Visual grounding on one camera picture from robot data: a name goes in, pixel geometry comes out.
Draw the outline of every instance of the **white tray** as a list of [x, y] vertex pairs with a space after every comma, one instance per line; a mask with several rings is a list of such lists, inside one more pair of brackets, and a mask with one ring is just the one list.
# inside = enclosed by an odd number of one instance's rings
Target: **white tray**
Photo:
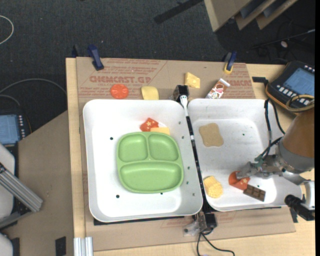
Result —
[[[125, 189], [118, 176], [117, 141], [140, 132], [152, 118], [170, 129], [182, 156], [184, 178], [170, 192], [143, 194]], [[101, 222], [194, 215], [203, 197], [182, 106], [172, 100], [94, 99], [83, 109], [89, 208]]]
[[[300, 186], [277, 175], [267, 179], [251, 177], [248, 183], [266, 192], [264, 202], [229, 185], [229, 175], [239, 171], [248, 161], [254, 163], [255, 157], [268, 146], [264, 104], [262, 99], [194, 99], [188, 105], [202, 178], [214, 176], [223, 187], [219, 198], [206, 194], [210, 206], [218, 211], [281, 207], [286, 205], [284, 200], [288, 194], [302, 198]], [[273, 141], [283, 134], [271, 104], [268, 112]], [[203, 144], [199, 127], [210, 123], [218, 125], [224, 141], [222, 146]]]

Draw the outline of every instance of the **electronic device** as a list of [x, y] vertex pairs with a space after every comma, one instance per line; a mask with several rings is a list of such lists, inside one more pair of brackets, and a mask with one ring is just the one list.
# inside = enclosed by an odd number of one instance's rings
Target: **electronic device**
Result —
[[[283, 72], [265, 88], [266, 95], [275, 103], [286, 108], [286, 103], [297, 95], [315, 97], [315, 67], [301, 61], [289, 62]], [[292, 102], [293, 108], [307, 106], [310, 99], [301, 98]]]
[[0, 143], [11, 150], [31, 133], [26, 115], [21, 109], [0, 110]]

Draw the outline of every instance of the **white cable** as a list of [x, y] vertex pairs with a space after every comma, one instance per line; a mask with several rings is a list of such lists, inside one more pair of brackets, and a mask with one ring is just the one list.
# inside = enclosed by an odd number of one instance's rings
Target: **white cable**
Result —
[[12, 26], [11, 34], [10, 34], [5, 40], [3, 40], [3, 41], [0, 42], [0, 45], [2, 45], [4, 42], [8, 41], [8, 40], [12, 37], [12, 35], [14, 34], [15, 26], [14, 26], [14, 24], [12, 23], [12, 21], [11, 21], [10, 19], [8, 19], [7, 17], [0, 15], [0, 18], [4, 18], [4, 19], [7, 20], [8, 22], [10, 22], [10, 24], [11, 24], [11, 26]]

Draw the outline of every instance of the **blue clamp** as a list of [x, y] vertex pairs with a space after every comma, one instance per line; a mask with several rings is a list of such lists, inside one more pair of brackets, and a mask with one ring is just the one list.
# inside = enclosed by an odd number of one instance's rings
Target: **blue clamp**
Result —
[[95, 69], [97, 71], [103, 70], [105, 66], [102, 64], [100, 60], [98, 48], [94, 44], [89, 44], [87, 50], [88, 50], [89, 56], [93, 58], [92, 64], [95, 67]]
[[227, 61], [227, 63], [224, 66], [224, 72], [226, 74], [231, 74], [233, 67], [234, 67], [234, 63], [236, 61], [236, 57], [237, 57], [237, 52], [233, 51], [231, 54], [229, 53], [225, 59], [225, 61]]

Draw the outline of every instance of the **wooden table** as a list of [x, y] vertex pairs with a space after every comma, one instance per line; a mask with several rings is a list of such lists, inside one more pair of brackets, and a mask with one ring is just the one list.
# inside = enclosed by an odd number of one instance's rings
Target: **wooden table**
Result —
[[[250, 77], [265, 77], [273, 80], [284, 68], [283, 65], [247, 64]], [[77, 64], [76, 59], [66, 59], [66, 82], [68, 94], [68, 120], [69, 120], [69, 143], [71, 161], [71, 183], [72, 183], [72, 205], [74, 237], [86, 237], [83, 177], [81, 161], [81, 138], [79, 134], [79, 108], [77, 88]], [[257, 99], [266, 99], [263, 83], [252, 83]], [[285, 110], [278, 109], [281, 126], [286, 130], [294, 116]], [[303, 174], [304, 178], [314, 180], [314, 170]], [[302, 256], [315, 255], [315, 222], [305, 221], [298, 218], [295, 224], [296, 232], [266, 236], [253, 236], [245, 238], [233, 238], [215, 240], [213, 244], [218, 248], [228, 249], [235, 252], [237, 256], [247, 255], [291, 255]], [[208, 255], [231, 255], [226, 252], [214, 251], [207, 242], [200, 242], [200, 253]], [[197, 255], [196, 243], [179, 243], [168, 245], [157, 245], [149, 247], [137, 247], [129, 249], [107, 250], [94, 253], [95, 256], [163, 256], [163, 255]]]

